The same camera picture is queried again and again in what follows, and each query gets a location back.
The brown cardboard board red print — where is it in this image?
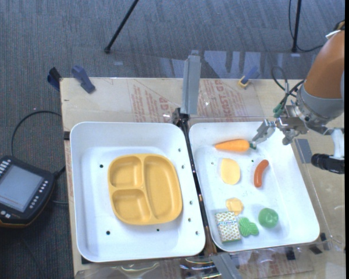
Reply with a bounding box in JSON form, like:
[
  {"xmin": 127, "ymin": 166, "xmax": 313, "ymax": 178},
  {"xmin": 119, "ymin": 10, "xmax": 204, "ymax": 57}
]
[{"xmin": 59, "ymin": 77, "xmax": 346, "ymax": 276}]

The green leafy vegetable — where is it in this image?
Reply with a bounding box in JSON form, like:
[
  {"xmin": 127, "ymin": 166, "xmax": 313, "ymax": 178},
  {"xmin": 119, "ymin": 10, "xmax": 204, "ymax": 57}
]
[{"xmin": 238, "ymin": 217, "xmax": 260, "ymax": 238}]

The small yellow cheese piece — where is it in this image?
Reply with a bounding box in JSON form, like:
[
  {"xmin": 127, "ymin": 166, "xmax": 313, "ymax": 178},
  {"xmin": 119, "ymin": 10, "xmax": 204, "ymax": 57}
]
[{"xmin": 225, "ymin": 197, "xmax": 245, "ymax": 216}]

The white carton orange green print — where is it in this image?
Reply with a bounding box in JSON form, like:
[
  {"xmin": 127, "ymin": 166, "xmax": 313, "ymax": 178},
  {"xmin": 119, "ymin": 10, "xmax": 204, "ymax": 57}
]
[{"xmin": 214, "ymin": 211, "xmax": 243, "ymax": 244}]

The yellow oval slice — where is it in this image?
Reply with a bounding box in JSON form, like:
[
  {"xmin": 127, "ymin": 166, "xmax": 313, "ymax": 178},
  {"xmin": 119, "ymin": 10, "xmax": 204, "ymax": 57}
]
[{"xmin": 219, "ymin": 158, "xmax": 241, "ymax": 186}]

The yellow divided plate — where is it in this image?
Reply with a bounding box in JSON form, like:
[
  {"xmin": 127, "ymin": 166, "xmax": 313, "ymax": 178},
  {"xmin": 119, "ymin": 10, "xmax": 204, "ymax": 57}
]
[{"xmin": 107, "ymin": 153, "xmax": 184, "ymax": 226}]

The black cylinder on white bracket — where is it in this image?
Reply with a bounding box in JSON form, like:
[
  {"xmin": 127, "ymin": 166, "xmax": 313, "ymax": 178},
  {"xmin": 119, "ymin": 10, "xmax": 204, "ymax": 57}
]
[{"xmin": 310, "ymin": 128, "xmax": 346, "ymax": 175}]

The black tripod leg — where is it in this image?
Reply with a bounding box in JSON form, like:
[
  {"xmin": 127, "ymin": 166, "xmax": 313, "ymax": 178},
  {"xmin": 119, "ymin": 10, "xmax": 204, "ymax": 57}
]
[
  {"xmin": 104, "ymin": 0, "xmax": 147, "ymax": 54},
  {"xmin": 291, "ymin": 0, "xmax": 305, "ymax": 53}
]

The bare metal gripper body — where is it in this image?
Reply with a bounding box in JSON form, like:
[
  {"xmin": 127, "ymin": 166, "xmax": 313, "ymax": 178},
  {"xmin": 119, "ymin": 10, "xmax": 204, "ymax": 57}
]
[{"xmin": 275, "ymin": 105, "xmax": 333, "ymax": 135}]

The green round toy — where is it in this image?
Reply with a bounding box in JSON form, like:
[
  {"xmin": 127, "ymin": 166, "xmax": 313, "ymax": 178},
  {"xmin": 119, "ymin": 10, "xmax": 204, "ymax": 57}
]
[{"xmin": 257, "ymin": 207, "xmax": 280, "ymax": 229}]

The orange carrot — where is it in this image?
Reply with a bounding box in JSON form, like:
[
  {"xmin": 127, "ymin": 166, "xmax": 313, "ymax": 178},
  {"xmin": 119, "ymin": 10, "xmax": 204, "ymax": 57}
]
[{"xmin": 214, "ymin": 138, "xmax": 258, "ymax": 153}]

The white plastic tray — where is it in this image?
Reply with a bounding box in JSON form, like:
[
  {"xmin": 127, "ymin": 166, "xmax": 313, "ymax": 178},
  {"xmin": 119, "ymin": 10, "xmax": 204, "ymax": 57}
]
[
  {"xmin": 188, "ymin": 121, "xmax": 321, "ymax": 253},
  {"xmin": 69, "ymin": 121, "xmax": 206, "ymax": 263}
]

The orange sausage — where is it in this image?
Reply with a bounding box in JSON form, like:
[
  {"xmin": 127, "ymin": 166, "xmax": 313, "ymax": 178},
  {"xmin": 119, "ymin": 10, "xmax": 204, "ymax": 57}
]
[{"xmin": 253, "ymin": 159, "xmax": 270, "ymax": 189}]

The black block with wires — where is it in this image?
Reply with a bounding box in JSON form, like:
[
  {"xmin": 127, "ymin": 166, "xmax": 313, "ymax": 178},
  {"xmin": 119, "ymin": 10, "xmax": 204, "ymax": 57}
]
[{"xmin": 172, "ymin": 108, "xmax": 191, "ymax": 127}]

